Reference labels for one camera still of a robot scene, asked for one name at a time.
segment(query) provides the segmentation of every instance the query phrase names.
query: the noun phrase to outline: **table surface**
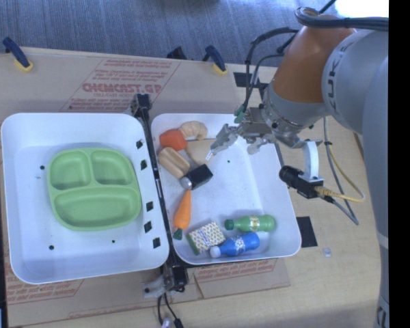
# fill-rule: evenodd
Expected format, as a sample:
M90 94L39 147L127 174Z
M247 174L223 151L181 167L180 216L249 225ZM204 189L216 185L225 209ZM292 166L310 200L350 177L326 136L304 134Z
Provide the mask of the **table surface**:
M228 68L232 72L245 72L242 65L230 64ZM268 83L275 71L272 67L261 67L260 81ZM245 88L238 89L242 103ZM255 90L249 105L255 107L259 102ZM366 195L363 203L351 202L359 225L355 225L338 207L319 198L307 200L290 189L295 215L310 218L318 244L302 247L294 256L285 258L291 285L171 304L171 309L186 328L300 328L304 325L311 328L367 328L373 325L381 265L364 160L357 136L333 118L328 118L328 135L341 168ZM300 137L323 139L323 121L316 123L312 130L302 132ZM301 150L290 150L285 146L280 148L285 165L303 169ZM324 145L319 146L318 150L320 175L325 179L325 186L337 191ZM359 197L343 178L341 181L347 195ZM161 314L172 317L165 305L161 308ZM157 307L150 307L30 327L157 328L160 324Z

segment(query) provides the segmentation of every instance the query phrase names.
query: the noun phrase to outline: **gray floor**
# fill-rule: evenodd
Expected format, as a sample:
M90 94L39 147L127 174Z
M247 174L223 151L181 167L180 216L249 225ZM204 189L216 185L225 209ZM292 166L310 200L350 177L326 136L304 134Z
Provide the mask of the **gray floor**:
M374 14L375 0L351 0ZM21 46L72 51L166 57L181 46L187 59L201 60L212 44L228 63L243 64L250 43L278 27L299 29L298 7L323 8L329 0L0 0L0 53L7 36ZM341 13L336 7L326 13ZM276 36L256 48L252 59L274 54L290 35ZM280 59L265 61L278 66ZM5 309L1 268L0 308Z

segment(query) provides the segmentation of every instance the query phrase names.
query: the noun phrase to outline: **white tray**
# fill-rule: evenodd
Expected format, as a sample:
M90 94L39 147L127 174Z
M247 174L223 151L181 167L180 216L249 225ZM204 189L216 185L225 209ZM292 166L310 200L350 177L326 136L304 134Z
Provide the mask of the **white tray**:
M151 125L156 153L161 150L159 135L166 130L179 128L184 122L197 120L208 128L209 139L214 139L224 124L234 125L234 116L226 114L162 114ZM209 168L213 177L202 186L192 190L192 215L190 226L184 231L182 240L173 239L179 257L193 265L215 264L281 258L297 253L301 247L301 234L290 201L287 186L279 178L278 156L274 145L261 147L259 153L247 153L247 143L240 137L227 150L212 158ZM191 168L195 165L185 153ZM172 233L174 213L185 192L179 179L164 167L159 168L167 215ZM225 219L236 219L243 215L274 216L277 226L274 231L259 232L260 247L237 257L211 258L209 251L195 255L185 235L210 221L216 221L223 234L229 238L240 234L238 230L227 231Z
M1 143L10 262L18 278L43 284L154 269L167 260L167 233L146 137L134 117L121 113L18 113L3 122ZM55 154L77 147L113 148L131 160L143 207L130 224L76 231L56 220L47 167Z

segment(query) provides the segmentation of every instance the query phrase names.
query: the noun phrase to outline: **cardboard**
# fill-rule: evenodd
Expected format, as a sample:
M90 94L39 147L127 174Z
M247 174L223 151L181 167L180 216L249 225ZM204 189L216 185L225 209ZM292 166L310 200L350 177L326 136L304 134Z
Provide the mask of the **cardboard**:
M0 54L0 127L22 112L130 111L133 95L151 95L151 119L161 113L232 113L238 107L234 77L210 62L22 48L33 70L22 72L11 54ZM10 266L0 142L0 189L8 325L19 327L156 306L142 284L159 269L32 285ZM222 297L290 285L284 259L199 266L188 269L184 293L172 302Z

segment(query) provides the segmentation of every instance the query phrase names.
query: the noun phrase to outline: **green bottle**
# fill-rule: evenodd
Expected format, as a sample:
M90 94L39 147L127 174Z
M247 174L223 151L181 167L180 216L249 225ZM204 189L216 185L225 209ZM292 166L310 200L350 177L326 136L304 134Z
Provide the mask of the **green bottle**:
M249 232L265 231L270 232L275 227L275 219L270 215L247 215L237 220L225 220L225 229Z

